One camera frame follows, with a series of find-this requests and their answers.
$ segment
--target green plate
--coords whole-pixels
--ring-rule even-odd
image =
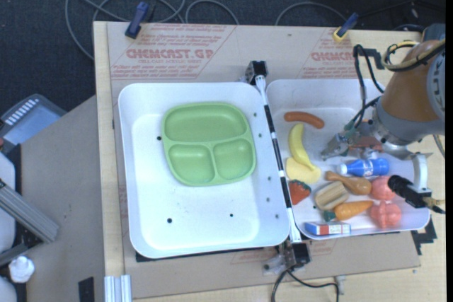
[[[191,103],[166,112],[161,125],[166,160],[176,179],[190,186],[247,178],[256,153],[242,111],[229,103]]]

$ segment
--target toy carrot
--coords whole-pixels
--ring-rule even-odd
[[[330,221],[335,218],[340,221],[347,220],[367,210],[373,204],[372,200],[342,203],[333,208],[333,211],[325,211],[324,220]]]

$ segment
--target white container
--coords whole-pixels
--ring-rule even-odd
[[[365,85],[368,100],[380,95],[371,80],[365,80]],[[347,238],[365,234],[417,230],[425,227],[430,219],[430,210],[428,208],[413,208],[403,198],[395,196],[391,202],[400,207],[402,217],[400,223],[393,228],[379,228],[369,216],[368,211],[346,221],[351,226],[350,234],[317,236],[308,232],[304,227],[305,222],[321,223],[324,221],[322,213],[314,203],[316,191],[328,183],[323,178],[324,173],[328,170],[336,172],[339,164],[355,160],[360,156],[358,153],[349,153],[346,157],[336,156],[326,161],[323,161],[321,157],[321,152],[333,138],[333,135],[341,132],[345,124],[362,108],[359,83],[355,79],[277,80],[269,84],[266,93],[283,164],[291,156],[288,135],[294,125],[294,122],[284,120],[284,114],[290,111],[310,112],[325,122],[322,129],[316,129],[309,124],[304,128],[304,148],[310,157],[310,161],[321,169],[321,179],[310,184],[311,196],[292,208],[296,225],[304,235],[311,239]],[[371,116],[372,108],[369,108],[364,119]],[[410,161],[410,165],[408,165],[407,161],[400,161],[388,154],[379,155],[379,157],[389,161],[389,175],[398,174],[403,178],[413,180],[413,166]],[[370,198],[351,194],[348,199],[349,202],[356,200],[370,200]]]
[[[247,178],[193,187],[166,162],[161,121],[188,103],[227,102],[248,120],[256,167]],[[231,83],[133,83],[118,98],[130,238],[153,259],[274,246],[289,233],[285,199],[258,90]]]
[[[0,152],[0,178],[11,188],[16,188],[14,164]],[[16,221],[0,208],[0,253],[11,248],[16,235]]]
[[[374,93],[366,81],[369,99]],[[322,175],[354,155],[323,161],[321,151],[333,135],[361,108],[356,80],[279,80],[267,89],[282,161],[290,157],[287,142],[294,123],[284,121],[288,111],[310,112],[325,121],[323,129],[305,127],[304,147]],[[225,185],[193,187],[177,181],[164,153],[161,121],[167,110],[188,103],[226,102],[240,109],[250,125],[256,149],[256,168],[244,180]],[[207,252],[279,245],[289,235],[289,218],[263,99],[255,87],[231,83],[133,83],[118,98],[122,150],[125,161],[130,238],[141,255],[159,259]],[[411,179],[411,168],[391,162],[391,173]],[[348,221],[350,234],[316,236],[305,222],[323,222],[313,195],[327,182],[310,185],[313,193],[293,206],[299,230],[312,239],[345,238],[423,228],[429,210],[414,209],[396,197],[403,217],[398,227],[380,229],[367,213]],[[351,195],[349,201],[369,199]]]
[[[0,277],[0,299],[1,302],[17,302],[16,289],[3,277]]]

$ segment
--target black cable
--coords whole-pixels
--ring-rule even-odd
[[[359,18],[366,18],[368,16],[373,16],[374,14],[382,13],[383,11],[388,11],[388,10],[396,8],[398,6],[402,6],[402,5],[405,5],[405,4],[413,3],[413,2],[416,2],[416,1],[419,1],[419,0],[405,0],[405,1],[402,1],[401,3],[392,4],[392,5],[386,6],[386,7],[381,8],[381,9],[377,9],[377,10],[374,10],[374,11],[368,11],[366,13],[361,14],[359,16]]]
[[[355,128],[359,127],[360,123],[363,120],[363,115],[365,113],[365,111],[364,111],[365,103],[367,100],[367,89],[365,87],[365,82],[363,81],[362,72],[360,71],[358,49],[359,49],[358,45],[356,45],[354,47],[353,55],[354,55],[355,73],[357,74],[357,79],[359,80],[359,84],[360,84],[360,99],[362,100],[362,109],[361,109],[361,112],[359,112],[358,120],[354,123]]]
[[[335,291],[336,291],[336,301],[338,302],[340,300],[340,289],[338,288],[338,285],[336,283],[328,282],[328,283],[325,283],[325,284],[308,284],[308,283],[306,283],[304,281],[301,281],[296,276],[294,276],[291,271],[288,271],[288,274],[295,281],[298,281],[300,284],[302,284],[303,286],[306,286],[306,287],[310,287],[310,288],[324,288],[324,287],[334,286],[335,287]]]
[[[272,293],[270,294],[271,302],[275,302],[275,294],[277,293],[277,288],[282,282],[283,278],[285,278],[286,273],[288,273],[289,269],[284,270],[280,276],[278,276],[277,280],[274,283],[274,287],[272,288]]]
[[[422,64],[426,65],[428,60],[430,60],[432,57],[442,53],[445,51],[445,39],[441,40],[437,45],[435,45],[432,49],[419,54],[415,58],[410,59],[407,62],[400,63],[397,65],[391,64],[390,61],[390,54],[393,54],[397,49],[402,48],[402,47],[410,47],[411,45],[407,44],[402,44],[402,45],[391,45],[388,50],[387,50],[387,55],[384,58],[384,66],[392,72],[402,72],[402,71],[409,71],[411,69],[414,69],[418,66],[421,66]]]
[[[431,208],[435,213],[438,213],[438,214],[447,214],[447,212],[441,208],[439,208],[437,205],[434,205],[432,208]]]
[[[360,109],[359,112],[355,114],[355,116],[351,119],[351,121],[355,121],[361,114],[364,114],[367,108],[370,108],[376,105],[377,101],[381,98],[381,96],[376,97],[375,99],[369,101],[364,107]]]
[[[336,302],[338,302],[340,300],[340,289],[338,288],[338,285],[336,283],[333,283],[333,282],[328,282],[328,283],[325,283],[325,284],[308,284],[302,280],[300,280],[299,278],[297,278],[296,276],[293,275],[292,273],[292,270],[294,270],[293,267],[290,267],[286,270],[284,270],[280,276],[277,278],[277,280],[275,281],[274,283],[274,287],[272,289],[272,293],[270,295],[270,300],[271,302],[275,302],[275,294],[277,293],[277,289],[278,289],[278,286],[280,285],[280,283],[282,282],[283,278],[285,278],[285,275],[288,273],[295,281],[299,282],[300,284],[302,284],[303,286],[306,286],[306,287],[310,287],[310,288],[324,288],[324,287],[329,287],[329,286],[334,286],[335,287],[335,290],[336,290]]]
[[[445,158],[445,148],[442,145],[442,142],[440,141],[439,135],[433,135],[433,137],[434,137],[434,142],[436,143],[436,146],[439,149],[442,157]]]
[[[371,79],[373,81],[373,84],[376,86],[377,90],[380,92],[380,93],[384,93],[384,90],[381,88],[381,86],[377,83],[376,81],[376,78],[374,77],[374,71],[373,71],[373,68],[372,68],[372,65],[371,65],[371,61],[369,60],[369,57],[368,57],[368,54],[367,52],[365,51],[364,47],[362,45],[356,45],[355,46],[358,50],[361,50],[362,51],[362,55],[365,57],[365,60],[367,61],[367,66],[368,66],[368,70],[369,70],[369,75],[371,76]]]
[[[397,27],[393,28],[392,30],[407,30],[413,32],[420,32],[423,33],[425,27],[418,24],[400,24]]]

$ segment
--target blue bottle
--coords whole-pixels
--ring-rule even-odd
[[[378,176],[389,172],[389,162],[385,158],[358,159],[352,163],[338,165],[338,173],[341,175],[355,176]]]

